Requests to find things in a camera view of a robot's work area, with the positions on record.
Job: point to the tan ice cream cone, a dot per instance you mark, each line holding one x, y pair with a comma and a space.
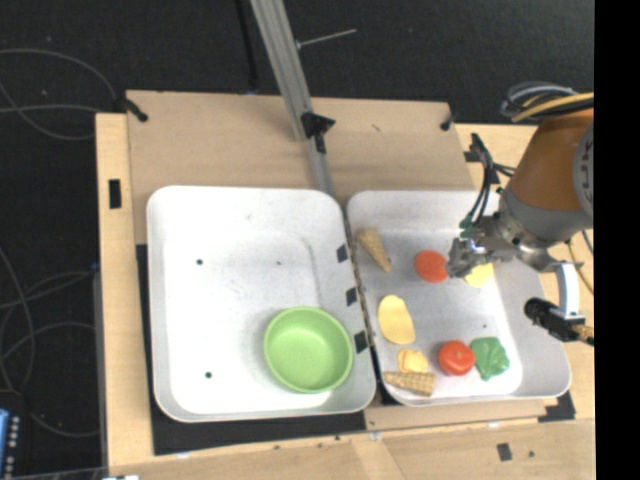
375, 248
412, 382

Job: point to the yellow round slice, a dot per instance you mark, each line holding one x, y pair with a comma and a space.
480, 275

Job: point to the green bowl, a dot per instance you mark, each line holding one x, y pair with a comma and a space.
308, 349

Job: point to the black cylinder on white bracket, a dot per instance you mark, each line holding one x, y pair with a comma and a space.
557, 313

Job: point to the white plastic tray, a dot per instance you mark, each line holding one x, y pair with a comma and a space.
450, 308
240, 288

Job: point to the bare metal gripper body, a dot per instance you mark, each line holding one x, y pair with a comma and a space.
500, 244

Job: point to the yellow bread piece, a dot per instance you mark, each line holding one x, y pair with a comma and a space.
412, 361

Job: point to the yellow oval slice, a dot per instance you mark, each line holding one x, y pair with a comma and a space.
396, 320

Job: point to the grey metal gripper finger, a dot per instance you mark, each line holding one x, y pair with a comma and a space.
457, 260

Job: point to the brown cardboard board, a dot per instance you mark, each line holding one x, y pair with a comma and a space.
295, 153

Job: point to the red tomato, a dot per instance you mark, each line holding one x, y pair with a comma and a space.
431, 266
456, 357

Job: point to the green lettuce leaf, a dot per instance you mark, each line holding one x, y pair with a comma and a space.
490, 358

